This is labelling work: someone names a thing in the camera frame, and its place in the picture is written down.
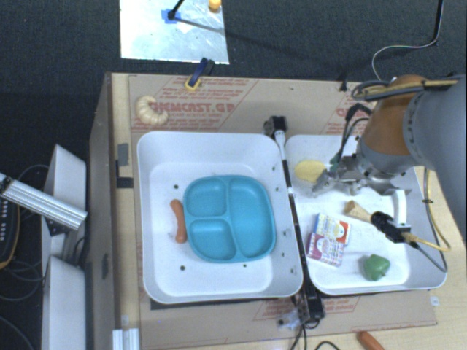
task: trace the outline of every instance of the orange ball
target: orange ball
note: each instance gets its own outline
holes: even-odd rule
[[[212,10],[218,10],[220,5],[222,4],[222,0],[209,0],[208,1],[209,8]]]

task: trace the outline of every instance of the blue bowl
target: blue bowl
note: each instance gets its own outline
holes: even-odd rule
[[[209,176],[183,196],[188,241],[202,259],[216,263],[257,260],[276,243],[268,193],[247,176]]]

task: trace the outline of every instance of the cardboard box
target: cardboard box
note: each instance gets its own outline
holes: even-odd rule
[[[340,134],[353,104],[337,82],[203,78],[198,91],[186,77],[108,74],[90,140],[90,301],[95,349],[110,349],[112,329],[139,327],[143,349],[292,338],[278,326],[293,309],[290,298],[163,306],[142,286],[139,199],[134,191],[136,141],[152,130],[261,133],[272,115],[284,115],[296,134]],[[148,128],[136,100],[155,96],[166,125]],[[326,317],[310,334],[434,325],[427,291],[324,299]]]

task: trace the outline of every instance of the dark background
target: dark background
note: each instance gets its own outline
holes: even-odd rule
[[[371,57],[391,44],[428,43],[438,0],[223,0],[230,65],[215,76],[374,79]],[[389,50],[384,79],[466,72],[467,0],[445,0],[439,43]],[[120,58],[119,0],[0,0],[0,172],[48,164],[60,144],[85,160],[105,71],[189,74],[193,64]],[[25,182],[40,187],[45,172]],[[22,225],[17,258],[40,258],[39,223]],[[27,291],[0,271],[0,293]],[[0,300],[0,315],[40,347],[42,299]],[[26,349],[0,322],[0,349]]]

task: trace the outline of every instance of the toy green pepper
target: toy green pepper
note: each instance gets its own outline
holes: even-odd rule
[[[370,258],[365,260],[365,274],[369,280],[376,281],[380,280],[383,276],[386,276],[387,270],[391,263],[384,257],[376,254],[372,254]]]

